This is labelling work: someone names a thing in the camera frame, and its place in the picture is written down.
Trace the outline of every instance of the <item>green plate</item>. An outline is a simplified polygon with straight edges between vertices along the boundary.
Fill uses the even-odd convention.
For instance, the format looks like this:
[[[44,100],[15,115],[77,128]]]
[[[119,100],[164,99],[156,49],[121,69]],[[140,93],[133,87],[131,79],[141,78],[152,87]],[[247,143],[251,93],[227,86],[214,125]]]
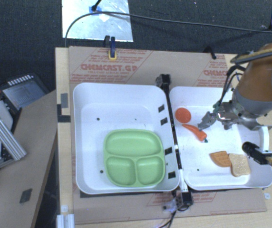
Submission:
[[[151,131],[111,131],[104,139],[103,154],[107,177],[117,186],[154,186],[165,176],[164,149]]]

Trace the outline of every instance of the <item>toy bread slice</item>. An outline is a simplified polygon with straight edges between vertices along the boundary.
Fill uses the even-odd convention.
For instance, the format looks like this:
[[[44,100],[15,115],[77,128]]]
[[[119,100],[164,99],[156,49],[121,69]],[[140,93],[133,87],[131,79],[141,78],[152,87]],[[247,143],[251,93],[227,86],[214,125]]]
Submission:
[[[210,154],[211,159],[215,164],[221,167],[230,167],[231,161],[226,151],[219,151]]]
[[[232,174],[235,177],[250,174],[250,167],[247,157],[243,154],[229,154],[232,163]]]

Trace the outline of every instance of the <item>divided green plate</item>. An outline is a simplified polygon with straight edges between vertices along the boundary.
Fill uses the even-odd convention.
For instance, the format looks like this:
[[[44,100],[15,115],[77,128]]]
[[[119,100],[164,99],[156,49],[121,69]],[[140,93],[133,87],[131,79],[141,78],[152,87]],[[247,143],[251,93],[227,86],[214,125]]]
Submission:
[[[107,177],[117,186],[154,186],[165,176],[164,149],[151,131],[111,131],[104,139],[103,155]]]

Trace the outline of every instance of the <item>white tray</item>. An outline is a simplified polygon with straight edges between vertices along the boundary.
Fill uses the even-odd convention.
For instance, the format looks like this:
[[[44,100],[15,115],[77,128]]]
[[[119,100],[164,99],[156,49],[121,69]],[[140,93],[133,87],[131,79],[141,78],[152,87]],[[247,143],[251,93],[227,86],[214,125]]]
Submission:
[[[222,89],[205,87],[175,87],[170,92],[173,113],[179,107],[187,108],[191,115],[188,124],[197,126],[207,111],[212,112],[212,106],[220,98]],[[228,92],[223,101],[229,101],[232,93]],[[182,126],[176,119],[175,129],[179,146],[180,158],[184,169],[186,183],[195,190],[243,189],[268,187],[272,184],[272,168],[269,165],[259,165],[253,159],[248,159],[250,175],[235,177],[230,167],[219,167],[209,154],[217,151],[244,154],[242,144],[250,141],[260,144],[258,131],[250,131],[243,125],[232,126],[224,130],[217,121],[209,128],[208,143],[199,142],[192,132]]]
[[[164,92],[151,85],[115,85],[82,83],[73,93],[76,181],[88,194],[170,191],[179,183],[178,167]],[[103,140],[116,129],[145,129],[156,133],[164,149],[165,177],[157,185],[144,188],[119,187],[106,175],[103,162]]]

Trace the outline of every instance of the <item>orange object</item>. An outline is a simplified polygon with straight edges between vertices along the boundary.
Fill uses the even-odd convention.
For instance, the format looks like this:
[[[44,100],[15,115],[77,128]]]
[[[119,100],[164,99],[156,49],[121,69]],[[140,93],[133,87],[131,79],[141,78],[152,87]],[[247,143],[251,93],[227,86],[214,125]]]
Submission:
[[[180,107],[175,112],[175,118],[183,124],[188,123],[191,120],[191,113],[188,109]]]
[[[189,124],[183,124],[183,127],[190,130],[191,132],[193,132],[197,136],[199,141],[204,141],[206,139],[206,137],[207,137],[207,134],[203,130],[200,131],[195,126],[192,126],[192,125],[189,125]]]

